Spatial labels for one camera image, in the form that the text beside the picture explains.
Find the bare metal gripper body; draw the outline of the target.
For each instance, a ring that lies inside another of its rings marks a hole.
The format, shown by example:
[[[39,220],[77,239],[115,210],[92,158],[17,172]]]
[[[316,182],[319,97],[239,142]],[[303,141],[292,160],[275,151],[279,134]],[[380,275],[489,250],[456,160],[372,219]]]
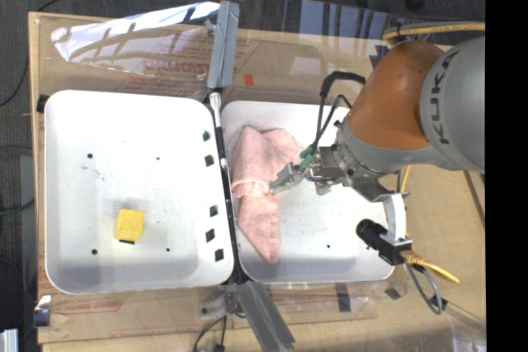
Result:
[[[350,187],[360,195],[385,195],[378,173],[364,167],[344,147],[333,144],[318,148],[305,171],[305,179],[315,185],[318,195],[328,194],[335,185]]]

